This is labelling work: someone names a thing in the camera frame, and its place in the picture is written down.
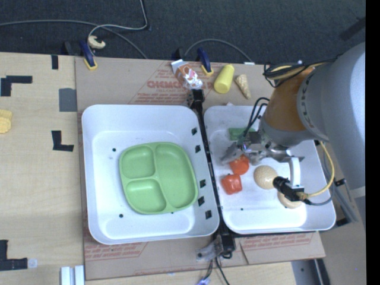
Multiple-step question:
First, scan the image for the orange and white carton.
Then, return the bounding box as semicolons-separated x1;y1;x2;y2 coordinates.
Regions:
171;59;204;91

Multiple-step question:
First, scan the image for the yellow bottle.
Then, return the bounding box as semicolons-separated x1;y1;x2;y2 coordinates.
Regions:
213;64;235;94

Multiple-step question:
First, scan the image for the white plastic tray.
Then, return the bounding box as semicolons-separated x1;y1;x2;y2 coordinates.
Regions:
81;104;220;245
203;104;337;235

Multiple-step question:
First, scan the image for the beige speckled egg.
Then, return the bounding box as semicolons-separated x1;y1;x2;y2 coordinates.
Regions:
253;165;279;190

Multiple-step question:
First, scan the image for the beige round bun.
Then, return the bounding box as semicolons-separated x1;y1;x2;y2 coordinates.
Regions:
277;190;303;210

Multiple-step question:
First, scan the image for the green divided plate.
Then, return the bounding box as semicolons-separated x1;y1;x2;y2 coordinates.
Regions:
119;141;199;215

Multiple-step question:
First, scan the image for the thin black rod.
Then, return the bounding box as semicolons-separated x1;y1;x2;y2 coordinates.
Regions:
194;105;224;237

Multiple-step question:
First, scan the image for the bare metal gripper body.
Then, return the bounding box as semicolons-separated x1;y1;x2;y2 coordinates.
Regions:
240;131;305;164

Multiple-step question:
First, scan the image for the black cylinder on white bracket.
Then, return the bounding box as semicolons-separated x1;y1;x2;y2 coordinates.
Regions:
272;156;306;202

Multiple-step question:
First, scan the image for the beige ice cream cone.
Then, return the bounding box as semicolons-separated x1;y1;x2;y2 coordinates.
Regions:
234;74;252;100

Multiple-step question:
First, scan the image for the green block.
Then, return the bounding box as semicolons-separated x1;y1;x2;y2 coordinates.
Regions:
227;127;256;141

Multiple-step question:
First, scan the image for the brown cardboard board red print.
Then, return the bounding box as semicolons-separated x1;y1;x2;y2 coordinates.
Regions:
74;56;327;280

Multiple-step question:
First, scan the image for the black block with thin wires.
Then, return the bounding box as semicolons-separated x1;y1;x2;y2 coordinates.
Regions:
219;233;237;255
189;88;206;110

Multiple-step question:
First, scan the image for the yellow corn cob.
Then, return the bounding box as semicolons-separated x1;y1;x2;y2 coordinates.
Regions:
0;109;13;134

